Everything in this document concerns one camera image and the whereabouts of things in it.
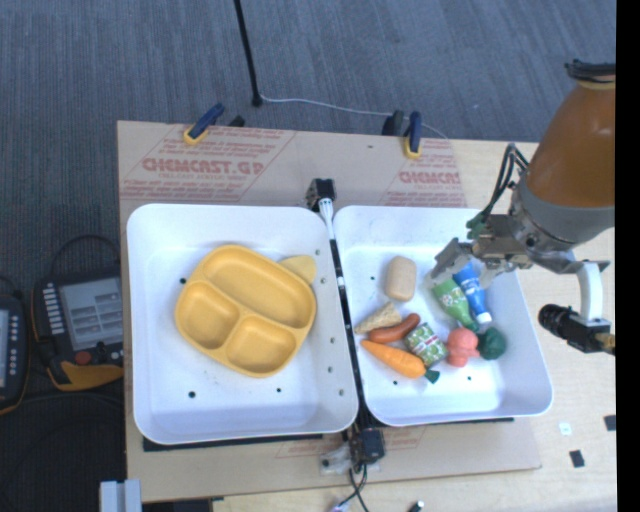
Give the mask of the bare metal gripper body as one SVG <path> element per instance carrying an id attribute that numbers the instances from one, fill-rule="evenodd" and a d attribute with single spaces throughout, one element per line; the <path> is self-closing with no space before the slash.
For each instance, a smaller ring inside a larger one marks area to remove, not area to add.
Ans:
<path id="1" fill-rule="evenodd" d="M 490 269 L 539 266 L 557 274 L 576 272 L 572 245 L 551 236 L 527 216 L 478 214 L 471 220 L 471 240 L 473 255 Z"/>

